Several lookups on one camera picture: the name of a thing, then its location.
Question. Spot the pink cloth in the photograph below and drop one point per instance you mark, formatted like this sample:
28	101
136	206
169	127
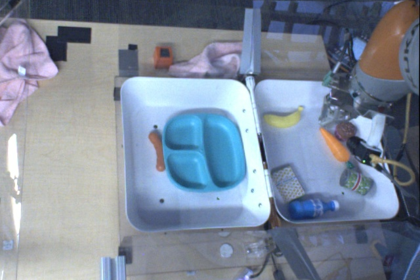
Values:
19	69
210	64

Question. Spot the green and white can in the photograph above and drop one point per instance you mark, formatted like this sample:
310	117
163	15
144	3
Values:
356	181

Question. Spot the blue divided plate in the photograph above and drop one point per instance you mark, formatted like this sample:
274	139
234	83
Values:
223	151

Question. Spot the orange carrot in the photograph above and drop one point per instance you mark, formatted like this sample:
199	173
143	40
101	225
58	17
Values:
334	145

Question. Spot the patterned white carton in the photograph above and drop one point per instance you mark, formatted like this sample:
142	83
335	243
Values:
288	183

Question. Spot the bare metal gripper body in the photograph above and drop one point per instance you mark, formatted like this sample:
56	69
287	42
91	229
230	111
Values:
338	105

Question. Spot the yellow banana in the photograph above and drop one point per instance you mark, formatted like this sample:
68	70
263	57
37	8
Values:
282	120

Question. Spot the orange sausage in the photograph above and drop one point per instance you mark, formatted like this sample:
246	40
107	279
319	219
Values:
157	149

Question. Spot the white plastic tray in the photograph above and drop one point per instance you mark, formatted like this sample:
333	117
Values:
144	193
315	157

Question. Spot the orange cube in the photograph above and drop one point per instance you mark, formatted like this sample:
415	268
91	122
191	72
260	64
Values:
163	57

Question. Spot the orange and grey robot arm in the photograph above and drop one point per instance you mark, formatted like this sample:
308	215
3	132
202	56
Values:
380	42

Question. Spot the blue bottle with white cap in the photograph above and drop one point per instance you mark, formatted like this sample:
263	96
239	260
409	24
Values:
305	209

